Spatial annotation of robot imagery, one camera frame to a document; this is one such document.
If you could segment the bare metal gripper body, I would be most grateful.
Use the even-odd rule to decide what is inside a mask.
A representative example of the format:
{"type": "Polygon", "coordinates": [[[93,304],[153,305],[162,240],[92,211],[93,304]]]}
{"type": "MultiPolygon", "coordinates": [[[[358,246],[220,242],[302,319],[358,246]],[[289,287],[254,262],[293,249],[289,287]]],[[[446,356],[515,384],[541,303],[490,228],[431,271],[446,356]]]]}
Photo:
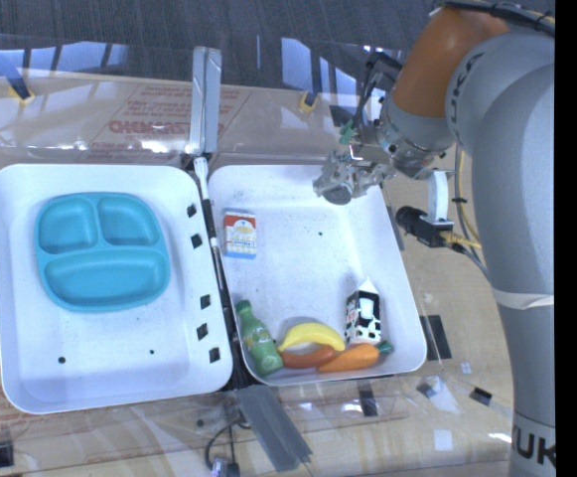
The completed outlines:
{"type": "Polygon", "coordinates": [[[378,163],[385,166],[385,180],[396,174],[412,180],[425,180],[432,163],[445,156],[445,149],[427,149],[414,144],[399,131],[362,125],[349,144],[350,164],[378,163]]]}

